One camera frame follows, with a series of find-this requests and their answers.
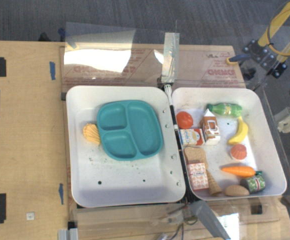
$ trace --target cupcake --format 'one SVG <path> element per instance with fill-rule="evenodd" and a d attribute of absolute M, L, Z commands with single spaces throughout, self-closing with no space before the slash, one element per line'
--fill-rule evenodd
<path fill-rule="evenodd" d="M 246 147 L 243 144 L 236 144 L 231 148 L 230 155 L 234 160 L 243 161 L 247 156 Z"/>

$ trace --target toy banana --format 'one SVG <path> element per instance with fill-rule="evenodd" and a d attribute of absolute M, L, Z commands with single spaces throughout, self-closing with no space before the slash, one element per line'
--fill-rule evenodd
<path fill-rule="evenodd" d="M 241 116 L 238 117 L 238 129 L 236 134 L 228 140 L 228 144 L 236 145 L 245 139 L 249 132 L 249 126 L 245 123 Z"/>

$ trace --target orange carrot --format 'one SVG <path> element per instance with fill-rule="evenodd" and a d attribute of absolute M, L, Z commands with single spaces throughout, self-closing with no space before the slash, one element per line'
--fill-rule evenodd
<path fill-rule="evenodd" d="M 223 172 L 234 174 L 243 178 L 252 177 L 256 174 L 256 171 L 250 166 L 223 167 L 221 170 Z"/>

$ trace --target toy soda bottle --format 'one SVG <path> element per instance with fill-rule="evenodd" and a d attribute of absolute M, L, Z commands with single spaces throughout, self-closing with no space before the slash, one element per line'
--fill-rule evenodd
<path fill-rule="evenodd" d="M 207 109 L 211 112 L 215 112 L 219 115 L 240 117 L 243 108 L 238 104 L 219 103 L 216 105 L 207 104 Z"/>

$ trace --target dark floor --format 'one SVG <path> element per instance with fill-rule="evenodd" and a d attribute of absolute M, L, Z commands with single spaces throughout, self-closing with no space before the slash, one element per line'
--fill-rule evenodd
<path fill-rule="evenodd" d="M 265 31 L 277 9 L 288 0 L 0 0 L 0 40 L 37 41 L 45 32 L 59 41 L 66 22 L 180 32 L 181 44 L 231 45 L 235 52 Z M 290 17 L 274 39 L 278 48 L 290 40 Z M 257 67 L 270 111 L 290 107 L 290 58 L 279 78 Z M 252 62 L 242 67 L 254 67 Z M 280 158 L 290 175 L 290 133 L 278 133 Z M 290 182 L 287 196 L 290 196 Z"/>

